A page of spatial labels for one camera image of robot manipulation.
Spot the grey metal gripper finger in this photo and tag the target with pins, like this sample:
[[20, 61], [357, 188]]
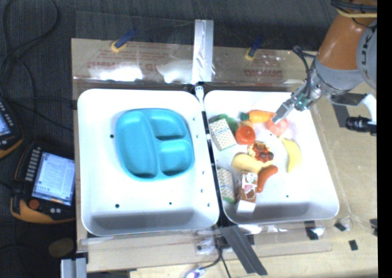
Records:
[[286, 113], [280, 111]]

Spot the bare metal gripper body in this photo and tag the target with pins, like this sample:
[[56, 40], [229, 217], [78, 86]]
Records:
[[303, 95]]

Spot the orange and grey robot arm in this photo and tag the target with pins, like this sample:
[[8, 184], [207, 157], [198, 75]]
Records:
[[338, 47]]

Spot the pink doughnut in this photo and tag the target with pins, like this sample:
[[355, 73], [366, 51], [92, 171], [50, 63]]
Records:
[[280, 129]]

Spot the orange carrot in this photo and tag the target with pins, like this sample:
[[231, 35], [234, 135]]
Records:
[[260, 116]]

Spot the yellow banana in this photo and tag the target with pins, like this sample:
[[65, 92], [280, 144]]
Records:
[[293, 154]]

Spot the red-orange tomato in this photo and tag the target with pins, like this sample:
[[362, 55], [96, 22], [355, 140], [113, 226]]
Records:
[[245, 135]]

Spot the pizza slice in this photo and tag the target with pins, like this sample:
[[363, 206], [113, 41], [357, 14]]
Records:
[[260, 152]]

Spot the green broccoli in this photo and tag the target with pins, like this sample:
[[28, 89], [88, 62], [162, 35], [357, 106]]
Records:
[[230, 121]]

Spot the white patterned carton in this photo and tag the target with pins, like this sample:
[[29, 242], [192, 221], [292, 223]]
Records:
[[222, 134]]

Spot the yellow bread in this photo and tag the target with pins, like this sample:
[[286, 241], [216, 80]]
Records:
[[245, 163]]

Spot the brown sausage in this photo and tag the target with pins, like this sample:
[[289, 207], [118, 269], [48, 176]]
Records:
[[266, 175]]

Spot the brown cardboard board red print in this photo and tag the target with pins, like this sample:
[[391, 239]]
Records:
[[343, 160]]

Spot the white plastic tray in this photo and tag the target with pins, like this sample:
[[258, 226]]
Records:
[[98, 160], [306, 191]]

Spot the brown and white carton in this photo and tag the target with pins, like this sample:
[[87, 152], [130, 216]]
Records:
[[247, 192]]

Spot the blue divided plate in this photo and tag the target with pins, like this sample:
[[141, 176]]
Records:
[[137, 145]]

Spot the black cylinder on white bracket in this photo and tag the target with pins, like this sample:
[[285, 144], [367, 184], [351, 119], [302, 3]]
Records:
[[361, 123]]

